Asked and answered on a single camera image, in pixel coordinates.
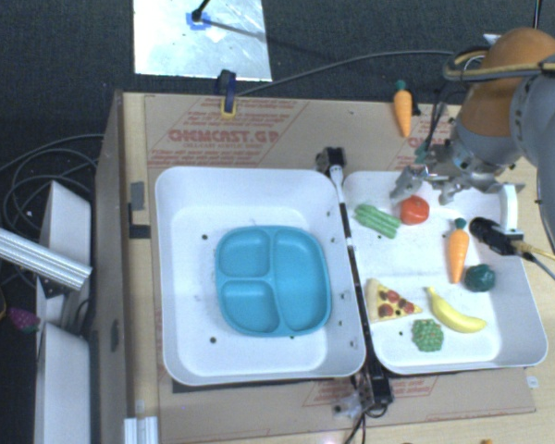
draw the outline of black carpet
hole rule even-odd
[[[481,44],[484,32],[503,33],[530,26],[535,3],[262,1],[274,80],[366,53],[455,51]],[[555,0],[544,0],[539,28],[555,37]],[[0,0],[0,167],[45,143],[102,132],[115,89],[212,92],[211,80],[136,76],[132,38],[132,0]],[[387,101],[395,80],[405,79],[418,101],[431,102],[442,83],[442,62],[439,56],[364,61],[278,85],[258,95]],[[238,90],[253,86],[240,82]],[[71,145],[96,157],[98,144],[85,141]],[[44,156],[27,166],[27,176],[29,170],[65,171],[72,158],[64,154]],[[14,168],[0,172],[0,205],[11,187]],[[90,183],[90,170],[81,176]],[[27,206],[35,222],[41,223],[44,200],[40,195]],[[36,236],[31,226],[17,225],[22,233]],[[13,274],[11,267],[2,266],[0,279],[7,302],[33,310],[34,291]],[[0,444],[32,442],[34,352],[33,335],[24,335],[8,320],[2,321]]]

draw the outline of blue tape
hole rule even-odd
[[[188,12],[185,14],[185,21],[187,21],[189,27],[194,31],[202,31],[206,28],[212,28],[212,24],[209,22],[210,16],[205,12],[202,13],[202,19],[200,21],[193,21],[191,12]]]

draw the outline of orange carrot top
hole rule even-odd
[[[395,84],[397,91],[393,98],[395,107],[395,115],[397,122],[401,128],[403,137],[407,138],[411,133],[411,115],[413,113],[413,98],[411,93],[406,89],[404,80],[397,80]]]
[[[454,220],[456,229],[450,234],[448,244],[448,258],[450,267],[450,282],[458,283],[464,270],[464,260],[469,248],[469,234],[464,231],[466,220],[459,217]]]

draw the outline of toy food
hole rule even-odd
[[[456,229],[450,234],[448,243],[448,260],[450,283],[458,283],[464,270],[464,260],[469,249],[469,234],[464,231],[466,220],[459,217],[454,220]]]
[[[429,204],[419,196],[411,196],[401,203],[401,222],[414,226],[426,222],[429,217]]]
[[[412,341],[422,352],[435,352],[442,348],[444,333],[433,319],[418,319],[411,328]]]
[[[486,264],[471,266],[464,274],[464,284],[473,292],[489,291],[496,285],[496,273]]]
[[[376,209],[373,205],[361,203],[355,208],[355,219],[364,227],[394,239],[401,221],[391,214]]]
[[[413,98],[406,87],[407,84],[404,80],[397,80],[395,84],[397,91],[393,97],[395,115],[404,138],[407,138],[411,133],[411,115],[413,113]]]
[[[417,304],[407,301],[397,291],[390,290],[377,279],[371,278],[368,280],[365,295],[368,304],[368,317],[371,322],[416,315],[423,311]]]
[[[434,316],[445,326],[457,332],[472,333],[478,332],[487,325],[483,319],[459,313],[447,301],[440,297],[433,287],[427,288],[432,298],[432,312]]]

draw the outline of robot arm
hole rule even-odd
[[[448,79],[475,83],[450,139],[428,146],[419,165],[403,170],[391,201],[409,197],[423,181],[441,190],[441,204],[471,187],[497,192],[496,176],[524,155],[537,168],[540,214],[555,251],[555,40],[518,29],[485,53],[478,70],[445,68]]]

